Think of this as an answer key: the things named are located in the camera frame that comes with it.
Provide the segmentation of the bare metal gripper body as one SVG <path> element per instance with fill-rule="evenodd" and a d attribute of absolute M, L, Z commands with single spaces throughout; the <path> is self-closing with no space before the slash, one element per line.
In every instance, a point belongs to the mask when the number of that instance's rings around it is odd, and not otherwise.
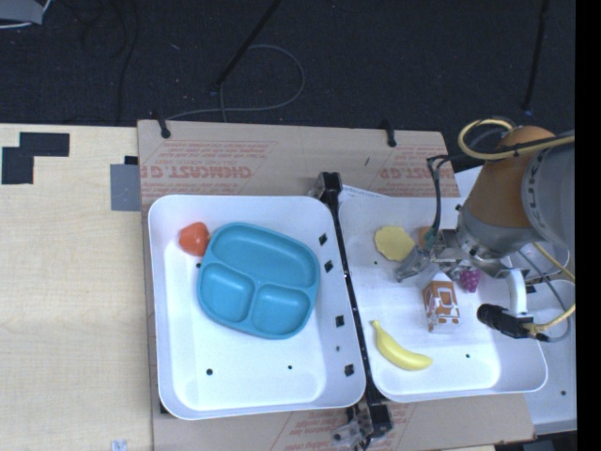
<path fill-rule="evenodd" d="M 428 228 L 424 233 L 424 249 L 448 276 L 476 270 L 489 276 L 506 274 L 503 256 L 462 230 L 440 229 L 435 232 Z"/>

